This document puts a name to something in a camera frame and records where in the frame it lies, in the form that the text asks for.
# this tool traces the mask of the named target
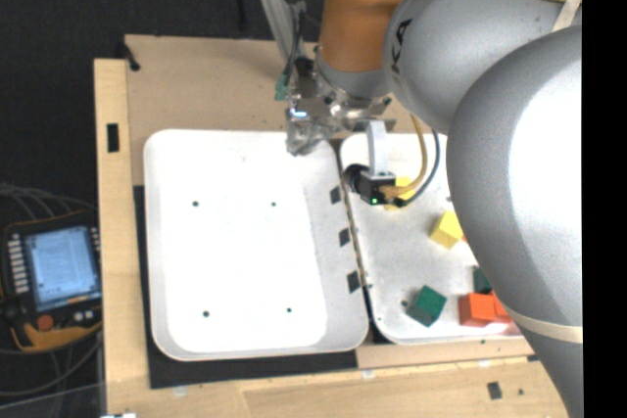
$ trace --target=blue screen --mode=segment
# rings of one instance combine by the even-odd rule
[[[31,234],[24,242],[38,311],[67,304],[76,297],[100,297],[100,281],[86,226]]]

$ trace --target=orange block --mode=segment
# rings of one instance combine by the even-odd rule
[[[482,328],[497,318],[494,297],[481,293],[468,293],[459,298],[459,324]]]
[[[507,310],[503,308],[503,305],[499,302],[499,299],[497,298],[497,295],[495,295],[494,291],[491,291],[489,295],[494,299],[494,310],[497,314],[495,322],[511,322],[511,318],[507,315]]]

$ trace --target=red emergency stop button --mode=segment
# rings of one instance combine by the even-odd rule
[[[52,318],[52,315],[44,313],[37,318],[37,328],[39,328],[39,331],[50,331],[54,325],[55,319]]]

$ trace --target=green block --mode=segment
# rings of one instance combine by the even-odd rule
[[[472,272],[472,284],[474,286],[475,293],[481,293],[487,295],[492,291],[492,285],[490,281],[483,274],[481,268],[475,268]]]
[[[438,320],[446,302],[446,297],[429,286],[423,286],[415,302],[408,308],[407,315],[429,327]]]

